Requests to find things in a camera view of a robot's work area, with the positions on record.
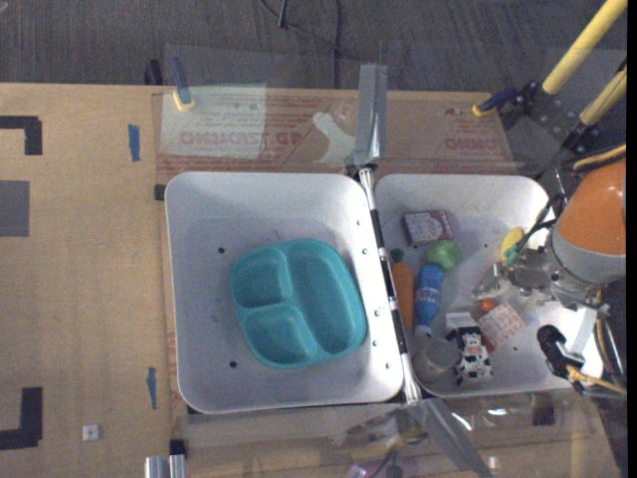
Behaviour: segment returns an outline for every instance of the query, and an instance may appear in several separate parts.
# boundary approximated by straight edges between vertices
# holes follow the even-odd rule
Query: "green ball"
[[[437,264],[445,271],[456,267],[462,260],[462,252],[453,241],[438,241],[427,249],[427,262]]]

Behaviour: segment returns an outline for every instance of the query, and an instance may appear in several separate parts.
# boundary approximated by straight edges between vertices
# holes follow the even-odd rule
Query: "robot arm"
[[[557,219],[544,222],[546,206],[535,226],[507,254],[475,291],[480,297],[510,282],[522,292],[543,291],[567,309],[583,312],[577,337],[567,343],[556,328],[538,332],[551,371],[574,378],[584,365],[583,349],[605,319],[604,288],[626,276],[625,144],[604,154],[581,159],[573,166],[588,170]],[[539,228],[549,228],[544,246],[527,247]]]

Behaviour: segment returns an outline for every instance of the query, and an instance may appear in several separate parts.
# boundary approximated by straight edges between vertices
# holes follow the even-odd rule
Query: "toy food package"
[[[402,218],[402,224],[409,246],[441,240],[451,241],[454,238],[449,218],[444,211],[405,214]]]
[[[486,343],[493,349],[504,344],[526,324],[509,303],[501,303],[478,319]]]
[[[478,323],[469,314],[447,314],[447,340],[455,340],[461,359],[454,366],[459,386],[489,379],[494,371]]]

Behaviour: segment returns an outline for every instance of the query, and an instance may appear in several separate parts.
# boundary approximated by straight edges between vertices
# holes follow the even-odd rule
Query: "black cable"
[[[280,19],[280,15],[279,13],[273,9],[270,5],[268,5],[267,0],[258,0],[259,3],[261,4],[261,6],[268,11],[269,14],[271,14],[276,20],[277,22],[279,22]],[[329,46],[332,49],[332,53],[333,53],[333,76],[334,76],[334,80],[333,80],[333,87],[336,89],[338,88],[338,68],[337,68],[337,62],[339,60],[339,57],[341,56],[347,56],[350,60],[352,61],[357,61],[357,62],[362,62],[360,59],[358,59],[355,55],[349,54],[349,52],[347,52],[341,45],[340,45],[340,34],[341,34],[341,22],[342,22],[342,17],[341,17],[341,10],[340,10],[340,2],[339,0],[333,0],[334,1],[334,7],[336,9],[336,21],[334,24],[334,32],[333,32],[333,40],[332,39],[326,39],[323,36],[320,36],[319,34],[316,34],[313,31],[310,30],[306,30],[303,27],[296,25],[294,23],[290,23],[288,20],[286,20],[285,23],[285,28],[292,30],[293,32],[296,32],[298,34],[301,35],[305,35],[308,37],[311,37],[317,41],[322,42],[323,44]]]
[[[613,380],[615,379],[619,380],[620,383],[617,385],[621,385],[622,387],[625,387],[626,386],[626,369],[624,368],[621,356],[619,355],[619,350],[617,349],[617,345],[615,344],[615,338],[613,337],[612,329],[610,325],[608,324],[607,320],[602,319],[600,324],[602,328],[602,340],[604,343],[610,344],[610,347],[612,349],[613,365],[615,366],[615,369],[617,370],[617,372],[613,375]]]
[[[560,202],[559,208],[556,211],[557,212],[556,217],[548,221],[544,221],[544,218],[548,214],[548,211],[551,208],[551,205],[553,204],[553,202],[556,202],[556,201]],[[564,197],[561,194],[556,194],[546,203],[542,211],[539,212],[539,215],[537,216],[537,219],[535,220],[535,224],[533,225],[533,227],[531,227],[531,230],[529,230],[529,232],[527,232],[524,235],[524,237],[516,245],[516,251],[518,253],[520,253],[525,248],[525,246],[527,246],[529,239],[531,239],[531,237],[533,236],[535,232],[542,230],[544,228],[550,228],[556,223],[557,218],[559,218],[559,215],[561,214],[561,211],[563,209],[563,203],[564,203]]]
[[[616,375],[614,365],[608,360],[606,357],[606,348],[603,346],[603,342],[599,340],[599,334],[597,333],[597,328],[593,331],[593,337],[595,339],[595,346],[597,347],[597,353],[601,357],[602,363],[604,364],[604,369],[608,372],[609,375]]]

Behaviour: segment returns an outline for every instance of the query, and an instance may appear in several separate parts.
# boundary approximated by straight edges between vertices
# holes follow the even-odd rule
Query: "small cup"
[[[434,382],[456,364],[460,357],[456,344],[431,337],[414,357],[414,371],[423,382]]]

